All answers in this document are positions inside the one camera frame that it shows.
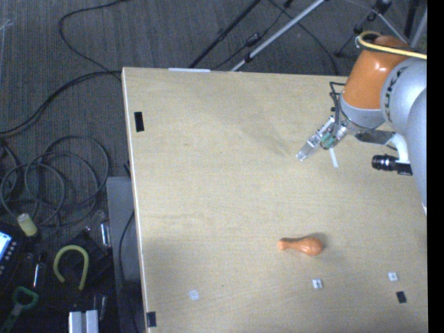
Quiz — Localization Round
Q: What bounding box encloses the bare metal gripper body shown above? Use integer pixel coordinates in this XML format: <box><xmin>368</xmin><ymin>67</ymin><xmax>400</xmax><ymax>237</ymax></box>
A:
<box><xmin>314</xmin><ymin>114</ymin><xmax>358</xmax><ymax>151</ymax></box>

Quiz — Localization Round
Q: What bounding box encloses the pale wood board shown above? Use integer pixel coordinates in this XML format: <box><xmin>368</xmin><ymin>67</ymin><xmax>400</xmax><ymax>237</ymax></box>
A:
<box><xmin>121</xmin><ymin>67</ymin><xmax>428</xmax><ymax>333</ymax></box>

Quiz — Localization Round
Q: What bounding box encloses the orange toy chicken drumstick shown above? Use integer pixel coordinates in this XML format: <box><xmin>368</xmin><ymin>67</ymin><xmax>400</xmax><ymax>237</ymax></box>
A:
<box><xmin>277</xmin><ymin>235</ymin><xmax>325</xmax><ymax>257</ymax></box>

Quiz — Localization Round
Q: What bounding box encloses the black cylinder on white bracket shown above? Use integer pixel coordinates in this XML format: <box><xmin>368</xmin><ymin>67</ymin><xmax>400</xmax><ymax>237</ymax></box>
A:
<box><xmin>371</xmin><ymin>132</ymin><xmax>414</xmax><ymax>177</ymax></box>

